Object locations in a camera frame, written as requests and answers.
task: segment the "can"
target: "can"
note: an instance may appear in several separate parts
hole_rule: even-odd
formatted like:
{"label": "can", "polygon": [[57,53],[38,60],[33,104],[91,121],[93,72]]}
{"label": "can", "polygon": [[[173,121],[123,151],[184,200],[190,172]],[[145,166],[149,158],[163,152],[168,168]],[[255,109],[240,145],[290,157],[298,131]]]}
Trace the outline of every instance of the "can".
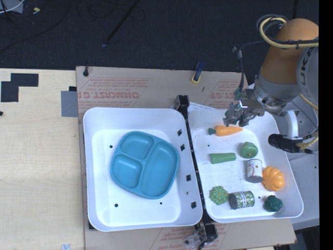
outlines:
{"label": "can", "polygon": [[247,161],[247,180],[252,183],[262,182],[262,162],[260,159]]}
{"label": "can", "polygon": [[251,191],[231,193],[228,200],[232,209],[254,206],[254,195]]}

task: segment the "blue plate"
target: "blue plate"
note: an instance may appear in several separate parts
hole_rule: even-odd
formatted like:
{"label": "blue plate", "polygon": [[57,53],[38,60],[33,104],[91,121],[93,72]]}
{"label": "blue plate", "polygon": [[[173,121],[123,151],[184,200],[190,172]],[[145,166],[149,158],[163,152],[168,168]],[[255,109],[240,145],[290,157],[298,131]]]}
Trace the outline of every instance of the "blue plate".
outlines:
{"label": "blue plate", "polygon": [[145,198],[158,199],[170,190],[179,159],[178,151],[169,142],[132,131],[120,140],[110,172],[120,187]]}

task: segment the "light wood surface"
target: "light wood surface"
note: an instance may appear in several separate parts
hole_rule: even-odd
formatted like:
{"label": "light wood surface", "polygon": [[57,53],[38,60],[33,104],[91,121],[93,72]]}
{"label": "light wood surface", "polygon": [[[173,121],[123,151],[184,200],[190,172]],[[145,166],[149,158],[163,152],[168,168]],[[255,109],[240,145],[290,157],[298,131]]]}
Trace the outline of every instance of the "light wood surface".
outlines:
{"label": "light wood surface", "polygon": [[0,249],[84,249],[78,118],[61,116],[61,91],[75,71],[38,73],[19,102],[0,103]]}

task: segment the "white cable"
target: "white cable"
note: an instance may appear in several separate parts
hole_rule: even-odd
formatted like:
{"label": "white cable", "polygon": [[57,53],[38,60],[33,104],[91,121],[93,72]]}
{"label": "white cable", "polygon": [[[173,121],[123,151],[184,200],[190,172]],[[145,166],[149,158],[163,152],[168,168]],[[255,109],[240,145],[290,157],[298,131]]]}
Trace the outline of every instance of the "white cable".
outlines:
{"label": "white cable", "polygon": [[24,1],[25,1],[25,0],[22,0],[22,1],[19,2],[15,7],[12,7],[11,9],[6,10],[6,12],[8,12],[8,11],[12,11],[13,9],[19,7]]}

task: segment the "toy carrot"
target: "toy carrot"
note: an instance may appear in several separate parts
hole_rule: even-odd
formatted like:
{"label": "toy carrot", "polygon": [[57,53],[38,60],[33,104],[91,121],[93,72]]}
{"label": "toy carrot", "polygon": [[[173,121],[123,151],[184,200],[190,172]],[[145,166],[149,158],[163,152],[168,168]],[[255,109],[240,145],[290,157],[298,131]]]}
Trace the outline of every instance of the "toy carrot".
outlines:
{"label": "toy carrot", "polygon": [[238,127],[238,126],[229,126],[227,127],[226,125],[218,125],[215,127],[215,129],[209,128],[208,129],[208,134],[216,134],[217,136],[225,136],[225,135],[230,135],[234,134],[236,132],[242,131],[243,128]]}

